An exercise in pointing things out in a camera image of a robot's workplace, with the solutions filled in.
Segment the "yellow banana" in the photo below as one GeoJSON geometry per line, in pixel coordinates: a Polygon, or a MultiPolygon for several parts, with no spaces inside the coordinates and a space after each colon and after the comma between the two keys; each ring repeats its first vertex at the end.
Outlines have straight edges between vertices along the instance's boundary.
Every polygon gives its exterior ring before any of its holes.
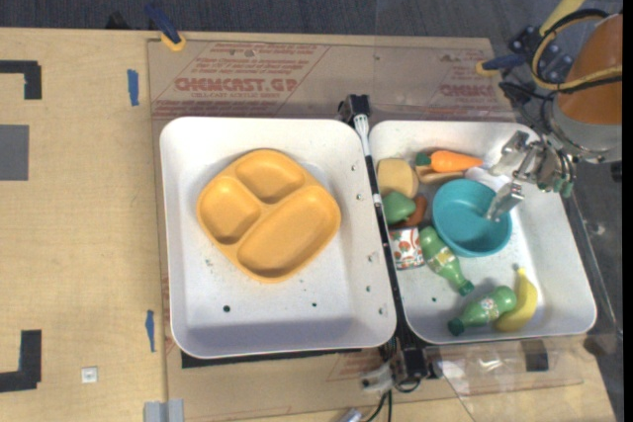
{"type": "Polygon", "coordinates": [[[501,332],[517,331],[534,316],[538,292],[534,284],[527,279],[525,269],[516,271],[518,276],[516,288],[516,307],[504,313],[495,322],[495,329],[501,332]]]}

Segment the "wooden surface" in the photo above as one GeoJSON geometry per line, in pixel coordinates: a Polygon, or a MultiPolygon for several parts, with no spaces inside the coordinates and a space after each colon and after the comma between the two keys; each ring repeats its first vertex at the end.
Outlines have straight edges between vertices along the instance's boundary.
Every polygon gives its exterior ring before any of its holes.
{"type": "MultiPolygon", "coordinates": [[[[139,421],[145,402],[168,398],[146,61],[153,38],[149,32],[0,29],[0,59],[37,60],[44,94],[25,101],[22,77],[0,74],[0,125],[30,127],[29,180],[0,181],[0,373],[18,369],[21,330],[43,333],[42,381],[37,389],[0,393],[0,420],[139,421]],[[135,107],[128,69],[139,75],[135,107]],[[145,329],[148,310],[155,352],[145,329]],[[82,383],[81,369],[93,366],[98,381],[82,383]]],[[[613,420],[593,357],[580,350],[575,364],[581,381],[574,385],[472,396],[464,404],[457,398],[402,402],[394,420],[471,420],[464,406],[476,420],[509,419],[508,407],[513,420],[613,420]]]]}

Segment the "toy bottle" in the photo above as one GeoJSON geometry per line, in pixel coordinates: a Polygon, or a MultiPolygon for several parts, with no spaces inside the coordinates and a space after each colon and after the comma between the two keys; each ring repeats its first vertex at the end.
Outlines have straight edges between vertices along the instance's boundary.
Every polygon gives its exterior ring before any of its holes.
{"type": "Polygon", "coordinates": [[[434,273],[448,280],[460,295],[468,295],[475,288],[464,278],[459,259],[448,245],[440,239],[435,229],[425,227],[419,233],[422,257],[434,273]]]}
{"type": "Polygon", "coordinates": [[[453,336],[459,336],[467,327],[486,325],[515,306],[516,294],[510,287],[502,285],[491,293],[469,302],[459,317],[448,322],[448,330],[453,336]]]}

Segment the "orange divided plate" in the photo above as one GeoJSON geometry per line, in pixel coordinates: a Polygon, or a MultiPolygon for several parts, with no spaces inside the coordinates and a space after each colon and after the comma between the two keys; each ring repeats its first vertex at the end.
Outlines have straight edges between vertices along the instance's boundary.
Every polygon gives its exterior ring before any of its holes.
{"type": "Polygon", "coordinates": [[[261,282],[308,264],[340,226],[336,200],[292,158],[271,149],[232,162],[200,194],[198,222],[231,262],[261,282]]]}

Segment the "teal bowl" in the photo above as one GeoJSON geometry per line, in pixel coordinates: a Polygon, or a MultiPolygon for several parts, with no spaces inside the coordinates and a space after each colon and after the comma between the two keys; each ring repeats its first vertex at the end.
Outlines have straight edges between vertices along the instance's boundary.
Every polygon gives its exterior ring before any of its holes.
{"type": "Polygon", "coordinates": [[[495,192],[473,180],[453,180],[442,185],[433,199],[432,220],[444,242],[461,257],[486,257],[499,252],[509,241],[509,213],[499,221],[486,220],[495,192]]]}

